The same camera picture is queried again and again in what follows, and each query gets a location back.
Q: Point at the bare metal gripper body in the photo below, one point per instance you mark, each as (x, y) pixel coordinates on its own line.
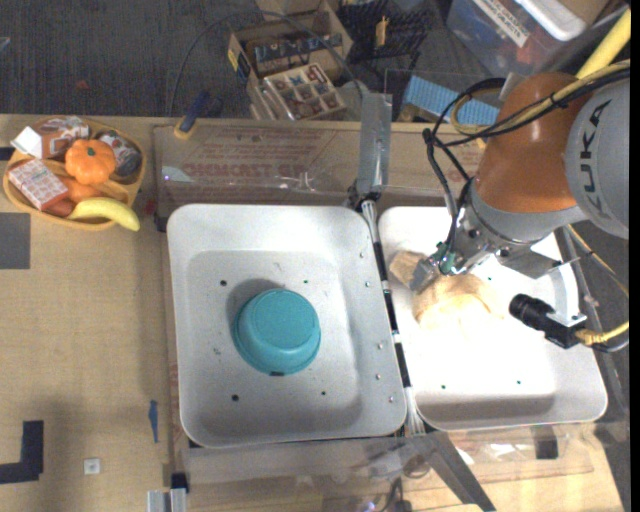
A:
(475, 245)

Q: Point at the beige toy bread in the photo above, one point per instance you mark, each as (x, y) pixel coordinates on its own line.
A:
(455, 302)

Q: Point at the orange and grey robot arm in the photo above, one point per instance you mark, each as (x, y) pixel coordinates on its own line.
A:
(525, 160)

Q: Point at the thin black and white rod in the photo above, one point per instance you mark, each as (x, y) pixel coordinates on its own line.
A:
(382, 270)

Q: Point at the white plastic tray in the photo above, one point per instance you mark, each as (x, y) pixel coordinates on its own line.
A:
(300, 230)
(500, 370)

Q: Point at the teal bowl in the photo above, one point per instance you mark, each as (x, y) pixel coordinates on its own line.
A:
(277, 330)

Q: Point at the cardboard box of toy blocks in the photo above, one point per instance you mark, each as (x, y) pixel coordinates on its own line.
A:
(300, 75)

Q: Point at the orange divided plate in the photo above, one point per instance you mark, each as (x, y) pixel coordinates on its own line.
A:
(125, 192)

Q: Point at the small red and white can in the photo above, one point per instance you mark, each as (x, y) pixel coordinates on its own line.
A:
(122, 152)

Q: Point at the yellow banana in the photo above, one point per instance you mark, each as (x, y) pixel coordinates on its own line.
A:
(107, 209)

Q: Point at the orange toy pumpkin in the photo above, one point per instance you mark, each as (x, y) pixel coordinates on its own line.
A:
(90, 161)

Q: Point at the orange carrot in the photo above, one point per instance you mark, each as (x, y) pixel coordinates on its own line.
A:
(80, 191)

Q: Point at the red sausage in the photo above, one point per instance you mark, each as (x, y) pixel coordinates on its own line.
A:
(61, 207)

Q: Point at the brown and red packet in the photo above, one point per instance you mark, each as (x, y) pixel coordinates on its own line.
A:
(60, 135)

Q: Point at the red and white carton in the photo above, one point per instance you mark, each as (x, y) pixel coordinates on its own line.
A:
(37, 184)

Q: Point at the small white carton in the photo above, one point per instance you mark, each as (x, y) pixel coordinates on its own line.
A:
(27, 141)

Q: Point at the black cylinder on white bracket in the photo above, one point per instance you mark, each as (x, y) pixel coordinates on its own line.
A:
(532, 310)

